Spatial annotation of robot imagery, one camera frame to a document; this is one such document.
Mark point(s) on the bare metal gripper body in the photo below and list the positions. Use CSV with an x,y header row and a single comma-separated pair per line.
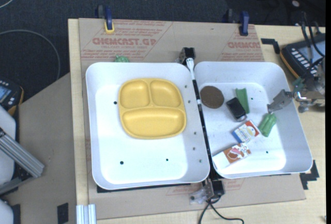
x,y
311,96

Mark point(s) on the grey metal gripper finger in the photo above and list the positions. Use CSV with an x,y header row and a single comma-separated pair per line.
x,y
276,107
284,95

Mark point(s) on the green flat strip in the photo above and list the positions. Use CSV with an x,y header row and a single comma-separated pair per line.
x,y
242,97

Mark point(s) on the blue and orange carton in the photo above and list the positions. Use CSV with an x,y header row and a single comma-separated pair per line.
x,y
245,132

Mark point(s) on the black pouch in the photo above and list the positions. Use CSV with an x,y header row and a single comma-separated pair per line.
x,y
235,108

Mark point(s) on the white plastic tray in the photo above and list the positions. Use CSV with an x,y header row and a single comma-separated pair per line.
x,y
144,163
261,161

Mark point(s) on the brown and white carton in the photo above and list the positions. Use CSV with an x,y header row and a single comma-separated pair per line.
x,y
232,154

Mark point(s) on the brown round biscuit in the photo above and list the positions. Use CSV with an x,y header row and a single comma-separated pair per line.
x,y
212,97

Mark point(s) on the thin black and white rod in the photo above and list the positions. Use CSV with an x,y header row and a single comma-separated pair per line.
x,y
201,111

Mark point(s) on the brown cardboard board red print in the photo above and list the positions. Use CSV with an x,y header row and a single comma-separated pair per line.
x,y
181,31

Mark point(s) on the yellow divided plate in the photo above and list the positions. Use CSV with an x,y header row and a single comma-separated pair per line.
x,y
152,119

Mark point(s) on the green toy vegetable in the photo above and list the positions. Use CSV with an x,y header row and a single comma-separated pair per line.
x,y
122,59

